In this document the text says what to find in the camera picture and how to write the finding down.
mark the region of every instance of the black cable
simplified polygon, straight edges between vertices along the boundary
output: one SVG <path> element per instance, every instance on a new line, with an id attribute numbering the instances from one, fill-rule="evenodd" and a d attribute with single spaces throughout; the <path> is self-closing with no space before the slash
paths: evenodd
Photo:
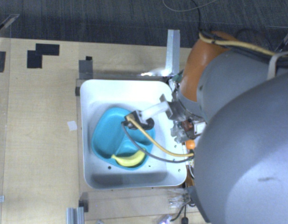
<path id="1" fill-rule="evenodd" d="M 151 153 L 147 152 L 145 149 L 141 148 L 134 140 L 133 138 L 130 136 L 130 134 L 127 132 L 127 130 L 125 129 L 125 126 L 124 126 L 124 122 L 121 122 L 121 127 L 124 131 L 124 133 L 126 134 L 126 136 L 129 138 L 129 140 L 139 149 L 141 150 L 143 153 L 145 153 L 147 156 L 150 156 L 151 158 L 154 158 L 156 160 L 159 160 L 159 161 L 163 161 L 163 162 L 169 162 L 169 163 L 183 163 L 183 162 L 187 162 L 189 160 L 192 160 L 194 158 L 195 155 L 187 158 L 187 159 L 184 159 L 184 160 L 180 160 L 180 161 L 173 161 L 173 160 L 167 160 L 167 159 L 162 159 L 160 157 L 157 157 L 157 156 L 154 156 L 152 155 Z"/>
<path id="2" fill-rule="evenodd" d="M 189 219 L 186 217 L 186 205 L 185 205 L 185 216 L 181 218 L 181 224 L 189 224 Z"/>
<path id="3" fill-rule="evenodd" d="M 198 7 L 197 3 L 194 0 L 190 0 L 193 4 L 195 4 L 196 7 Z M 201 29 L 200 25 L 201 25 L 201 12 L 200 9 L 197 8 L 197 12 L 198 12 L 198 30 Z"/>
<path id="4" fill-rule="evenodd" d="M 171 219 L 170 222 L 174 222 L 174 221 L 177 220 L 177 218 L 180 216 L 180 214 L 181 214 L 183 208 L 185 208 L 185 206 L 186 206 L 186 204 L 183 205 L 183 206 L 180 208 L 180 210 L 179 210 L 178 214 L 176 215 L 176 217 L 174 217 L 173 219 Z"/>

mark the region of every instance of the black tape marking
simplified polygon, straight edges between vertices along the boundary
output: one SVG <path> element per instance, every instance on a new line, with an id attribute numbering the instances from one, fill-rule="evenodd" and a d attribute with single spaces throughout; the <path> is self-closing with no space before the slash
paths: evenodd
<path id="1" fill-rule="evenodd" d="M 59 56 L 60 45 L 36 44 L 36 55 Z"/>
<path id="2" fill-rule="evenodd" d="M 80 90 L 81 90 L 80 87 L 75 88 L 75 96 L 80 96 Z"/>
<path id="3" fill-rule="evenodd" d="M 79 61 L 79 79 L 89 80 L 93 79 L 93 61 Z"/>
<path id="4" fill-rule="evenodd" d="M 6 52 L 0 51 L 0 73 L 4 72 Z"/>
<path id="5" fill-rule="evenodd" d="M 37 55 L 35 50 L 27 51 L 27 68 L 42 68 L 42 56 Z"/>

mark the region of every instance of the metal bracket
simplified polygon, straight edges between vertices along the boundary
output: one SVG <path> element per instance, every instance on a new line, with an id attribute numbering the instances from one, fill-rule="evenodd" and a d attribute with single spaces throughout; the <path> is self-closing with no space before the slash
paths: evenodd
<path id="1" fill-rule="evenodd" d="M 79 61 L 79 79 L 89 80 L 93 79 L 93 61 L 80 60 Z"/>
<path id="2" fill-rule="evenodd" d="M 169 75 L 174 76 L 179 73 L 179 57 L 180 57 L 180 31 L 168 30 L 165 70 L 169 73 Z"/>
<path id="3" fill-rule="evenodd" d="M 67 224 L 84 224 L 84 208 L 67 208 L 66 210 Z"/>
<path id="4" fill-rule="evenodd" d="M 276 75 L 276 66 L 277 66 L 277 61 L 280 57 L 288 55 L 288 51 L 276 53 L 273 55 L 269 61 L 269 66 L 268 66 L 268 74 L 267 74 L 267 80 L 270 80 L 275 77 Z"/>

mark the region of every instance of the yellow banana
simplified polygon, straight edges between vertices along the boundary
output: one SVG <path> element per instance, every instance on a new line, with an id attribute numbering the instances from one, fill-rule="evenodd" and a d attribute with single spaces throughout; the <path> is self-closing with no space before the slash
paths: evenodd
<path id="1" fill-rule="evenodd" d="M 124 167 L 133 167 L 142 162 L 144 159 L 145 154 L 138 150 L 135 154 L 129 157 L 117 157 L 114 154 L 111 156 L 112 159 L 115 159 L 118 164 Z"/>

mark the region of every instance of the sink basin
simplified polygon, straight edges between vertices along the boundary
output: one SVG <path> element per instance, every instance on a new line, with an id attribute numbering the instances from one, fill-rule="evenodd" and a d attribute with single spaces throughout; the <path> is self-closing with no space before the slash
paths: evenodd
<path id="1" fill-rule="evenodd" d="M 178 186 L 186 178 L 185 164 L 166 163 L 148 157 L 141 167 L 128 170 L 99 158 L 91 149 L 91 139 L 102 115 L 110 108 L 129 111 L 144 110 L 159 103 L 164 94 L 171 100 L 171 89 L 159 81 L 88 80 L 80 90 L 84 178 L 94 189 L 122 189 Z M 171 152 L 183 153 L 182 145 L 171 137 L 173 122 L 165 113 L 152 117 L 155 121 L 155 140 Z M 180 160 L 152 147 L 151 154 Z"/>

